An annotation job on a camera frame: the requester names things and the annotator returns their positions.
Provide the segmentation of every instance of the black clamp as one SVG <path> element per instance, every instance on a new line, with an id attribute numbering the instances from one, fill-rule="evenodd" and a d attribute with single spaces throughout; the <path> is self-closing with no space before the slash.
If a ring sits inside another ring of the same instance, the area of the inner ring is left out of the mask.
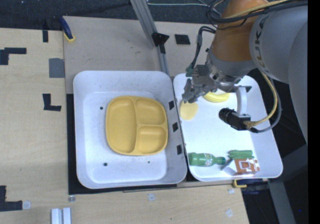
<path id="1" fill-rule="evenodd" d="M 160 34 L 157 32 L 154 32 L 151 36 L 155 46 L 160 46 L 160 52 L 162 54 L 166 54 L 165 42 L 168 40 L 170 36 L 166 34 Z"/>

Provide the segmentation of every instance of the yellow divided dish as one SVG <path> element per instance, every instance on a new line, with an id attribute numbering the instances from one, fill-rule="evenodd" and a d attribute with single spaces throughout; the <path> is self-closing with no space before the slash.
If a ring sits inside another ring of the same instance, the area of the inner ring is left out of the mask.
<path id="1" fill-rule="evenodd" d="M 168 142 L 166 111 L 152 98 L 115 97 L 106 110 L 105 134 L 108 145 L 116 153 L 130 156 L 157 154 Z"/>

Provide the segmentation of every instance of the yellow banana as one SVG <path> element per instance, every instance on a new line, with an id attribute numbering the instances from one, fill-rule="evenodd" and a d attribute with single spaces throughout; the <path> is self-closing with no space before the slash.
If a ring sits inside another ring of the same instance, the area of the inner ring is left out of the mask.
<path id="1" fill-rule="evenodd" d="M 213 103 L 220 103 L 225 102 L 227 99 L 229 99 L 230 93 L 214 93 L 214 92 L 208 92 L 203 97 Z"/>

